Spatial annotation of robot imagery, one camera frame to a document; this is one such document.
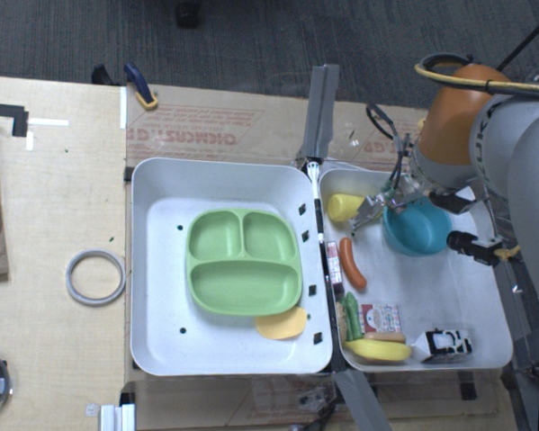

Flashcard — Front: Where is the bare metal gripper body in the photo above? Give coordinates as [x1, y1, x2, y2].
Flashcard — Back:
[376, 172, 440, 216]

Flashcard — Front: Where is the yellow cup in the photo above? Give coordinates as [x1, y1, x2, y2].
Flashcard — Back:
[326, 193, 367, 224]

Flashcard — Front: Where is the blue bowl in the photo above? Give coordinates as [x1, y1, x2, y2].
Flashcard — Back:
[379, 195, 454, 259]

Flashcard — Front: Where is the orange sausage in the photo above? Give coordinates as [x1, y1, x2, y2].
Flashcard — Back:
[336, 237, 370, 291]

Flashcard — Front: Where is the red and purple packet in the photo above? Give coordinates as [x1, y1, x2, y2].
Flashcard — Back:
[322, 240, 348, 301]

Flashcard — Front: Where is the green vegetable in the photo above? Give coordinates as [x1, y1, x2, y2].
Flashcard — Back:
[338, 291, 366, 343]

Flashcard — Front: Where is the pink and white carton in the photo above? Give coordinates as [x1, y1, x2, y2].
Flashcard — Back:
[358, 302, 403, 337]

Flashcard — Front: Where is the white plastic tray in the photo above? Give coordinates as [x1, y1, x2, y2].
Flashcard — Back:
[309, 166, 524, 382]
[120, 155, 344, 386]

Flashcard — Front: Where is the tan biscuit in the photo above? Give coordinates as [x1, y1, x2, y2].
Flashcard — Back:
[332, 301, 351, 346]

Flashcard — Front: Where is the tan bread roll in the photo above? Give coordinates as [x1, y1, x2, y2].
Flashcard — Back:
[362, 329, 408, 346]

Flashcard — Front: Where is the yellow banana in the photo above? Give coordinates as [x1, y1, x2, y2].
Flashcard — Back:
[342, 337, 413, 365]

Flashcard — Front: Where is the yellow flat slice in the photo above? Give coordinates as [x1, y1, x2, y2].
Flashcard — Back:
[253, 303, 310, 343]

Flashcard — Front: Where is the green divided plate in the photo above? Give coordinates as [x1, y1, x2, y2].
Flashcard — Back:
[182, 205, 308, 321]

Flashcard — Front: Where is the black and white carton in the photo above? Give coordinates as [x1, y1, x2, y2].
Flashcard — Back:
[409, 326, 475, 367]

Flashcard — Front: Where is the brown cardboard board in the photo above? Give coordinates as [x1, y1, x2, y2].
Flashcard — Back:
[109, 83, 528, 431]

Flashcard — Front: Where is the black chair wheel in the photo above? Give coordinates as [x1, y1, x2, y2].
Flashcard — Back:
[174, 0, 203, 30]

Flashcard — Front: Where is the grey tape roll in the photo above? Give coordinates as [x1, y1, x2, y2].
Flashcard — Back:
[64, 247, 128, 309]

